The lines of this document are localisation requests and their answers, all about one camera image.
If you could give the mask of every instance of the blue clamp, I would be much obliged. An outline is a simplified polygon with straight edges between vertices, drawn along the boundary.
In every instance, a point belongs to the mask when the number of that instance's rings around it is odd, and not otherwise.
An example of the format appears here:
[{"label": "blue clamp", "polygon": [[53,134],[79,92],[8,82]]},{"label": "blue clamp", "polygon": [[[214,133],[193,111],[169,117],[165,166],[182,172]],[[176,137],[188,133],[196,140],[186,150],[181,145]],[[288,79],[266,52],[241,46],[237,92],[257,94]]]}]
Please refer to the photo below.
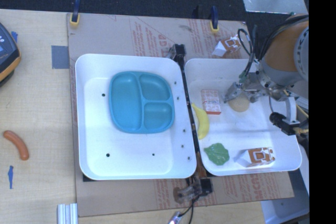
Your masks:
[{"label": "blue clamp", "polygon": [[73,26],[77,26],[79,23],[79,6],[80,6],[80,0],[75,0],[75,6],[73,8],[73,13],[70,16],[70,24]]},{"label": "blue clamp", "polygon": [[219,31],[218,26],[218,11],[215,6],[212,6],[211,8],[211,21],[210,21],[210,29],[211,32],[216,33]]}]

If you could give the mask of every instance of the divided blue plate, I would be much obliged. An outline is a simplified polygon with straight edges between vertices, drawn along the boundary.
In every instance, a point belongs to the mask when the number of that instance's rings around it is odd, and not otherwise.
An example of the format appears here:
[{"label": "divided blue plate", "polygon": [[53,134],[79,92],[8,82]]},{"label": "divided blue plate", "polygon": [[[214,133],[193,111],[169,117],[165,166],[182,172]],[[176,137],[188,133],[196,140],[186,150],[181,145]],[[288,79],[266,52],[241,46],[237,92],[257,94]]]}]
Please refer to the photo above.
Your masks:
[{"label": "divided blue plate", "polygon": [[127,133],[160,133],[174,122],[171,88],[153,73],[117,73],[110,82],[109,106],[114,124]]}]

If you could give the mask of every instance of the table surface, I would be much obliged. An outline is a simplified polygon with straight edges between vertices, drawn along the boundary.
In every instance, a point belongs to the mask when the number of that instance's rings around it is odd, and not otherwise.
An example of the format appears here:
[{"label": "table surface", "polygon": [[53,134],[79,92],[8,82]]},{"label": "table surface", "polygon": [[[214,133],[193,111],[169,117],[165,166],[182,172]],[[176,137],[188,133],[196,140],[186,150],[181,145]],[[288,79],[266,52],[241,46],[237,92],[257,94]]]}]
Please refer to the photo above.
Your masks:
[{"label": "table surface", "polygon": [[[0,88],[0,132],[29,146],[29,160],[0,139],[0,223],[57,223],[57,205],[76,202],[69,69],[53,69],[52,46],[68,46],[67,13],[0,9],[0,23],[18,34],[22,60]],[[13,188],[8,171],[13,166]],[[158,210],[82,217],[78,223],[167,223]],[[189,213],[180,222],[188,223]],[[193,224],[264,223],[260,202],[197,207]]]}]

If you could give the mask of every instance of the hot dog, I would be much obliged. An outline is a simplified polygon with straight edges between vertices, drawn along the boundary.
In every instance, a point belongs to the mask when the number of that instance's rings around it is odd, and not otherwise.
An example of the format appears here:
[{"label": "hot dog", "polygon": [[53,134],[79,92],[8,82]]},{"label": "hot dog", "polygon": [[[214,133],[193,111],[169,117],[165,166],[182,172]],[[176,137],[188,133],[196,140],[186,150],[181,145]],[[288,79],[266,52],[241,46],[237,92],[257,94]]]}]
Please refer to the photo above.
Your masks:
[{"label": "hot dog", "polygon": [[20,158],[23,161],[29,159],[28,148],[25,142],[23,142],[23,140],[16,133],[7,130],[4,132],[4,137],[11,141],[17,147],[17,149],[19,150]]}]

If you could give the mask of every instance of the banana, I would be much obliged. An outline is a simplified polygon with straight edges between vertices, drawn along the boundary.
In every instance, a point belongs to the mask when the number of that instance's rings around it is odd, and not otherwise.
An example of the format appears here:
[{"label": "banana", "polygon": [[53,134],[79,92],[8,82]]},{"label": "banana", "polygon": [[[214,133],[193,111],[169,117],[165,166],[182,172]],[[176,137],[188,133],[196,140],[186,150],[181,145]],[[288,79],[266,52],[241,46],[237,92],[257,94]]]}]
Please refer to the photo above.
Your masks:
[{"label": "banana", "polygon": [[205,110],[197,107],[194,103],[192,103],[191,106],[195,110],[196,116],[198,118],[198,139],[203,139],[209,132],[210,123],[208,114],[206,114]]}]

